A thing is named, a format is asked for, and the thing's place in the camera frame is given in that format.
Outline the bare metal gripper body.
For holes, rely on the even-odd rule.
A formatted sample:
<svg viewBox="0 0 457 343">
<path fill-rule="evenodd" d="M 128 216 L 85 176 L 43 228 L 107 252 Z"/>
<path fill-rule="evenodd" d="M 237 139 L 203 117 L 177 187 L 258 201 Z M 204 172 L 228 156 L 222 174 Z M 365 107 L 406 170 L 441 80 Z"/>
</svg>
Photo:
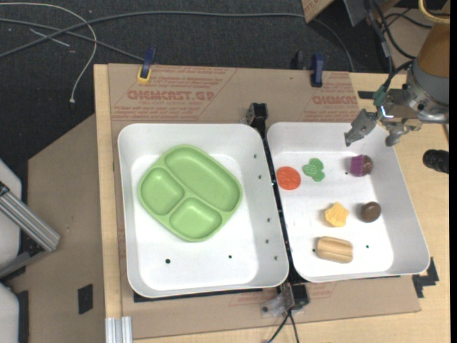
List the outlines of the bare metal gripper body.
<svg viewBox="0 0 457 343">
<path fill-rule="evenodd" d="M 384 126 L 404 131 L 418 131 L 424 124 L 449 124 L 449 105 L 421 90 L 389 90 L 378 112 Z"/>
</svg>

